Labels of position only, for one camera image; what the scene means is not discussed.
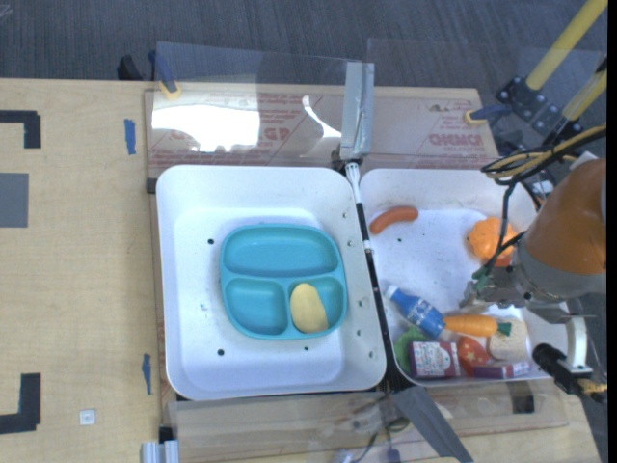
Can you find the blue divided plate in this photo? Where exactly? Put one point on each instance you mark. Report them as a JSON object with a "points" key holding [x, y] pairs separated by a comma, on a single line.
{"points": [[270, 253]]}

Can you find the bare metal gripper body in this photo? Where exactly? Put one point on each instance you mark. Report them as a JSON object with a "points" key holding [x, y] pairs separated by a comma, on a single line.
{"points": [[501, 285]]}

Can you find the black cylinder on white bracket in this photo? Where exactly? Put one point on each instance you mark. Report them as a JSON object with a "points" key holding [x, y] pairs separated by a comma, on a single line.
{"points": [[559, 362]]}

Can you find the blue bottle white cap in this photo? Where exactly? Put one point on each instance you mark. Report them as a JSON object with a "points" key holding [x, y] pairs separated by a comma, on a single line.
{"points": [[419, 312]]}

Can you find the red can with star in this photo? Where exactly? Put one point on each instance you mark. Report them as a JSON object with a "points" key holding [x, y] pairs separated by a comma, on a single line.
{"points": [[472, 352]]}

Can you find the thin black and white rod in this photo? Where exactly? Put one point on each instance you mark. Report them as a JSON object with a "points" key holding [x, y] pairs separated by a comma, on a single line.
{"points": [[364, 229]]}

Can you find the yellow potato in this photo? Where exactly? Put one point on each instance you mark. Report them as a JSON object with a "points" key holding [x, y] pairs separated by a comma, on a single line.
{"points": [[308, 309]]}

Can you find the white plastic tray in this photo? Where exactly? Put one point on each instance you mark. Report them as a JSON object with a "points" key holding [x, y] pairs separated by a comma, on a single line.
{"points": [[434, 258], [193, 282]]}

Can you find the orange pumpkin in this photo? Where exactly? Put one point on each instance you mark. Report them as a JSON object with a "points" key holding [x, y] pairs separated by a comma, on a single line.
{"points": [[484, 239]]}

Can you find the beige bread slice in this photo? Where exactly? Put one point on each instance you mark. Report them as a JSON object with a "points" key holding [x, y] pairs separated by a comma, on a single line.
{"points": [[508, 343]]}

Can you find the purple packet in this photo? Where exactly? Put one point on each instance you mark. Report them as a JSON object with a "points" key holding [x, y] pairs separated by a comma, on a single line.
{"points": [[501, 370]]}

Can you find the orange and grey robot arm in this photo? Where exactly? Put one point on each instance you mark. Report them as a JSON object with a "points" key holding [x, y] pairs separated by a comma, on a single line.
{"points": [[569, 225]]}

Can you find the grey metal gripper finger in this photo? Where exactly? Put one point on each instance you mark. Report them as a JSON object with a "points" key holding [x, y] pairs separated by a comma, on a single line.
{"points": [[469, 294]]}

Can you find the brown cardboard board red print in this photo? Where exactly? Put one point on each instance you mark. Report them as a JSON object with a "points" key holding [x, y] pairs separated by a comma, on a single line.
{"points": [[414, 128]]}

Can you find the orange sausage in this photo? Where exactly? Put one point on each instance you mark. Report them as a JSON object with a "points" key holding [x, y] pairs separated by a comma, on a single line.
{"points": [[393, 217]]}

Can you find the pink carton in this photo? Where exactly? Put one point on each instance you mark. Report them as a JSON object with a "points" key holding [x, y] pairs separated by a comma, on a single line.
{"points": [[434, 359]]}

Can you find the orange carrot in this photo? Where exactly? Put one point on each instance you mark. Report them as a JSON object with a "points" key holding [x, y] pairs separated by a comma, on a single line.
{"points": [[470, 325]]}

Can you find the green leafy vegetable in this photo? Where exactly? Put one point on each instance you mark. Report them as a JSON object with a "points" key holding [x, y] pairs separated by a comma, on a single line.
{"points": [[402, 347]]}

